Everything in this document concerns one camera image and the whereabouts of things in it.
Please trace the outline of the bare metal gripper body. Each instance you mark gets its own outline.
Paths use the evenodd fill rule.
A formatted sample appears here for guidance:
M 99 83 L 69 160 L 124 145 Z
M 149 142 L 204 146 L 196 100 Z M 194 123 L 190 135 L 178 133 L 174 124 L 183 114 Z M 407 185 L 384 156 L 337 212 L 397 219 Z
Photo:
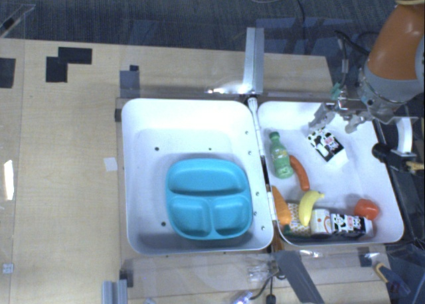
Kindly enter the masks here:
M 356 92 L 341 92 L 337 98 L 337 109 L 343 115 L 357 115 L 365 119 L 391 121 L 399 103 L 390 102 L 372 94 L 358 95 Z

